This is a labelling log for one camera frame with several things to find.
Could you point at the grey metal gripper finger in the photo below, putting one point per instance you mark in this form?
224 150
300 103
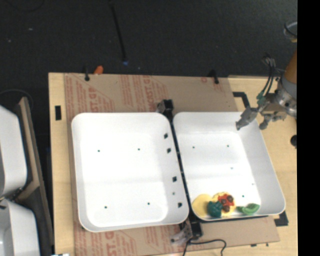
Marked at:
265 122
247 117

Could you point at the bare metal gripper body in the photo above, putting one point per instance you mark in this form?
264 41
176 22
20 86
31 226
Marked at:
272 105

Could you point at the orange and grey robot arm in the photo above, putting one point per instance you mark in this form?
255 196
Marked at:
292 67

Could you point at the white plastic tray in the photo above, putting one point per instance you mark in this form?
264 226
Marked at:
125 172
220 162

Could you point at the yellow and red pizza slice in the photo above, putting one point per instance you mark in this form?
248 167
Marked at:
226 201

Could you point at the light green leaf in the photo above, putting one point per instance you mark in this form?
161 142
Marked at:
250 208

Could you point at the dark green broccoli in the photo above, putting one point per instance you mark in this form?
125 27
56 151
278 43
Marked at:
214 208

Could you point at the yellow round biscuit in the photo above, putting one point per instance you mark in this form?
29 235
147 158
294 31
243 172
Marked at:
200 205

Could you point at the brown cardboard board red print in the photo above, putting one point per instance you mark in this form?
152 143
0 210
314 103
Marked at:
140 95

